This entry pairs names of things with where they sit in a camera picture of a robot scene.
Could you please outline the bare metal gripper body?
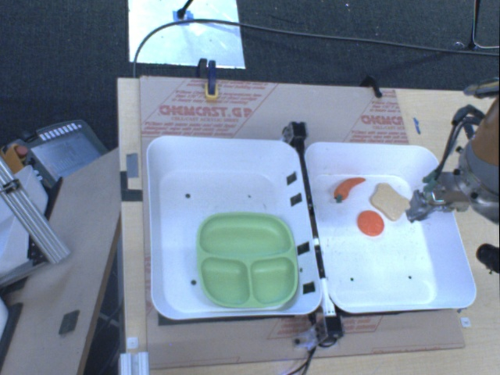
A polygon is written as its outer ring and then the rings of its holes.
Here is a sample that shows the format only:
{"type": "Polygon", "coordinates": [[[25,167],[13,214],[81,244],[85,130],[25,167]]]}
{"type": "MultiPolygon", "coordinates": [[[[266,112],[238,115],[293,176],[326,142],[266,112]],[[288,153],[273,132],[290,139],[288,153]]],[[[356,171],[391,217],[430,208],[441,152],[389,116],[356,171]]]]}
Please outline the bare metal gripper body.
{"type": "Polygon", "coordinates": [[[426,176],[427,211],[463,212],[477,210],[481,183],[479,178],[467,171],[432,171],[426,176]]]}

